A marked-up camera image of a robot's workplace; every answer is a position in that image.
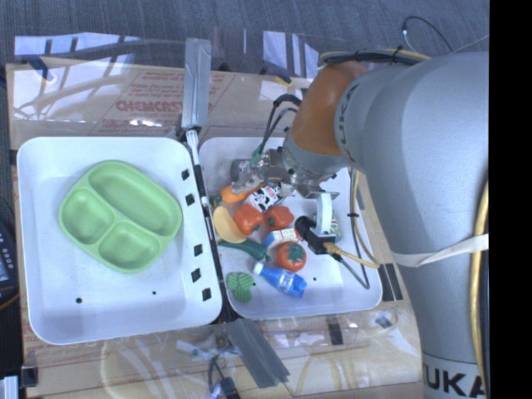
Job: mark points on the red bell pepper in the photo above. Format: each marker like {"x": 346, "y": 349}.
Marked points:
{"x": 279, "y": 218}

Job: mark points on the orange carrot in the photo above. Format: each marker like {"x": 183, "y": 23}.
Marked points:
{"x": 231, "y": 196}

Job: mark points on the green cucumber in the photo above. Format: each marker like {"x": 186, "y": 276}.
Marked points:
{"x": 249, "y": 248}

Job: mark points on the green and white small carton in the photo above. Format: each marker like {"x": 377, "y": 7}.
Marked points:
{"x": 336, "y": 225}

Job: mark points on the white plastic tray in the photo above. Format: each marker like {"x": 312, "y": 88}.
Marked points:
{"x": 332, "y": 289}
{"x": 124, "y": 306}

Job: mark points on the blue bottle with white cap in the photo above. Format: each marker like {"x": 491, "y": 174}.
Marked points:
{"x": 282, "y": 281}

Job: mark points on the green divided plate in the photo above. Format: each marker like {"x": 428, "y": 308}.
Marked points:
{"x": 133, "y": 198}

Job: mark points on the cow print milk carton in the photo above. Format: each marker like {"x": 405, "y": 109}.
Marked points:
{"x": 262, "y": 200}

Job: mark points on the yellow banana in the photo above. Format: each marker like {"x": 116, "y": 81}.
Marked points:
{"x": 224, "y": 225}

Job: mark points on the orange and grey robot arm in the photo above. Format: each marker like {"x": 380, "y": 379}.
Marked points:
{"x": 407, "y": 148}

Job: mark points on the green leaf vegetable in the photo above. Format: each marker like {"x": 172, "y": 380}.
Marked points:
{"x": 241, "y": 286}

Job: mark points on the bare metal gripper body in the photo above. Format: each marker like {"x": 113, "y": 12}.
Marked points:
{"x": 279, "y": 169}

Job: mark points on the orange bell pepper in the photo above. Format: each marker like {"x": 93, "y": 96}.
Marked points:
{"x": 247, "y": 219}

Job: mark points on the blue and white small carton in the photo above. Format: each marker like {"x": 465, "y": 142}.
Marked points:
{"x": 282, "y": 236}

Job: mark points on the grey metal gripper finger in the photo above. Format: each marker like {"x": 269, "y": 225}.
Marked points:
{"x": 239, "y": 169}
{"x": 246, "y": 186}

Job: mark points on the red tomato with green top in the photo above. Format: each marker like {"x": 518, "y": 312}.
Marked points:
{"x": 291, "y": 257}

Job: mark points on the brown cardboard board red print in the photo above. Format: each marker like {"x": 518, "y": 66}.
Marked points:
{"x": 137, "y": 102}

